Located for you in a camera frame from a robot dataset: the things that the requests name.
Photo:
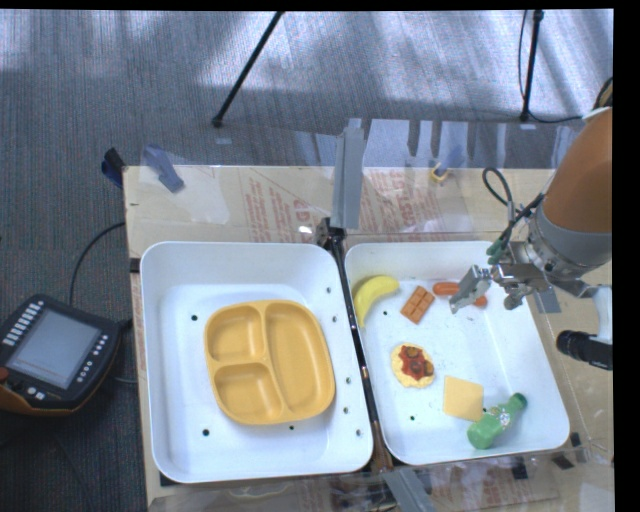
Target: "display screen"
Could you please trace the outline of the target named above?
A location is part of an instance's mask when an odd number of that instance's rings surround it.
[[[11,356],[7,368],[67,389],[99,335],[99,329],[47,309]]]

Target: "white tray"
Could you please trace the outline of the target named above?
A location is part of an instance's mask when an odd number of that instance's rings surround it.
[[[204,483],[342,473],[368,462],[373,439],[360,370],[327,251],[311,244],[161,242],[145,252],[140,273],[151,444],[162,473]],[[204,325],[221,307],[263,299],[299,302],[320,322],[336,391],[313,418],[242,425],[216,403]]]
[[[448,298],[436,297],[418,325],[400,314],[417,285],[459,281],[472,264],[487,267],[487,242],[362,243],[345,257],[352,287],[361,279],[388,274],[399,291],[373,305],[360,329],[383,437],[389,451],[412,465],[545,451],[562,445],[569,418],[528,304],[503,306],[504,290],[493,284],[485,309],[474,305],[451,313]],[[427,388],[405,388],[391,370],[390,353],[402,343],[421,345],[433,357],[436,378]],[[493,447],[469,443],[470,421],[443,412],[444,377],[484,387],[484,407],[514,392],[528,405]]]

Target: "yellow square cheese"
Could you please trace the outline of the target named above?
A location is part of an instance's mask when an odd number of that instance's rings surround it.
[[[482,417],[484,388],[449,375],[444,378],[444,413],[469,421]]]

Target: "sausage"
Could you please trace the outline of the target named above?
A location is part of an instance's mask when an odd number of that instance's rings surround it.
[[[433,293],[435,295],[455,295],[460,290],[460,286],[458,283],[454,283],[453,281],[441,281],[433,285]],[[487,305],[487,297],[482,295],[478,297],[474,304],[479,307],[484,307]]]

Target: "banana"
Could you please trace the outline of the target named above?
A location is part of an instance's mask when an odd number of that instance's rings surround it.
[[[364,327],[364,318],[374,302],[384,295],[393,293],[399,286],[398,280],[391,276],[379,275],[367,278],[356,289],[353,297],[353,307],[358,325]]]

